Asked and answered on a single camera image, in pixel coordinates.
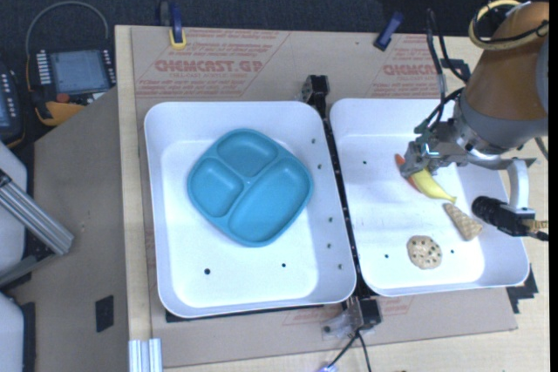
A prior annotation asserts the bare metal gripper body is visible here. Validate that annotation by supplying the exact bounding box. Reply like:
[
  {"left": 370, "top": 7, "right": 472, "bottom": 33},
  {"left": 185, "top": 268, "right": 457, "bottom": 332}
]
[{"left": 414, "top": 117, "right": 498, "bottom": 168}]

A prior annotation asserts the thin black rod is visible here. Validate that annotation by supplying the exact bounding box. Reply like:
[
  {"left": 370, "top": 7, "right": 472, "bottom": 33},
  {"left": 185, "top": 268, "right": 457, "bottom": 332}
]
[{"left": 317, "top": 99, "right": 365, "bottom": 302}]

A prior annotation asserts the brown cardboard board red print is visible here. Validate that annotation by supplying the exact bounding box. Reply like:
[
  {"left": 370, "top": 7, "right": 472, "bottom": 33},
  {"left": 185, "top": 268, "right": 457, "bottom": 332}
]
[{"left": 129, "top": 25, "right": 521, "bottom": 369}]

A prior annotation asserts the tan chocolate chip biscuit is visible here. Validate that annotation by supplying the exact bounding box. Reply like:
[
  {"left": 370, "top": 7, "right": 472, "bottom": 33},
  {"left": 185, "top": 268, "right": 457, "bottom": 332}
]
[{"left": 405, "top": 234, "right": 444, "bottom": 271}]

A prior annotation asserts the black cylinder on white bracket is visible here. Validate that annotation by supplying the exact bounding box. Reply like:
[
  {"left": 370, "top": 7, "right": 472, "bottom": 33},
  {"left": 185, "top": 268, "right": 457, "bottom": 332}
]
[{"left": 466, "top": 152, "right": 538, "bottom": 238}]

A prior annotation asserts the orange carrot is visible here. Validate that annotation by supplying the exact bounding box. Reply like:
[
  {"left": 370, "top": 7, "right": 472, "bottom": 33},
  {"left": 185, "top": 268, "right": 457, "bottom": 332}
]
[{"left": 394, "top": 152, "right": 420, "bottom": 189}]

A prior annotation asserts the yellow banana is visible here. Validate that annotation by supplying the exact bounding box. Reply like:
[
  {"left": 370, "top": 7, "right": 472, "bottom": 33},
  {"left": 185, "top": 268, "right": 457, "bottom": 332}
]
[{"left": 409, "top": 167, "right": 459, "bottom": 206}]

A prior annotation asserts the black block with thin wires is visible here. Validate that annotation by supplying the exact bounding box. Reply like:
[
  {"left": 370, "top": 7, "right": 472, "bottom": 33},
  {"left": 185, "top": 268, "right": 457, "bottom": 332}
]
[
  {"left": 346, "top": 296, "right": 384, "bottom": 329},
  {"left": 300, "top": 74, "right": 330, "bottom": 106}
]

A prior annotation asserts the white plastic tray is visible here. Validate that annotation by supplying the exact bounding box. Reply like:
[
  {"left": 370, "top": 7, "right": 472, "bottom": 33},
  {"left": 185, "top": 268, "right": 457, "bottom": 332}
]
[
  {"left": 329, "top": 97, "right": 532, "bottom": 298},
  {"left": 143, "top": 100, "right": 358, "bottom": 320}
]

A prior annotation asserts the blue divided plate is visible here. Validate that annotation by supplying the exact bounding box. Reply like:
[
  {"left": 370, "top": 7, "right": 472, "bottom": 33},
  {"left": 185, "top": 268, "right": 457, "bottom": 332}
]
[{"left": 186, "top": 127, "right": 315, "bottom": 249}]

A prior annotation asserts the tan pizza slice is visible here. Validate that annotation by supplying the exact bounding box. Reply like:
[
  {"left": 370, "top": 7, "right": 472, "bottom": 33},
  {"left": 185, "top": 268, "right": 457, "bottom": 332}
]
[{"left": 443, "top": 202, "right": 484, "bottom": 242}]

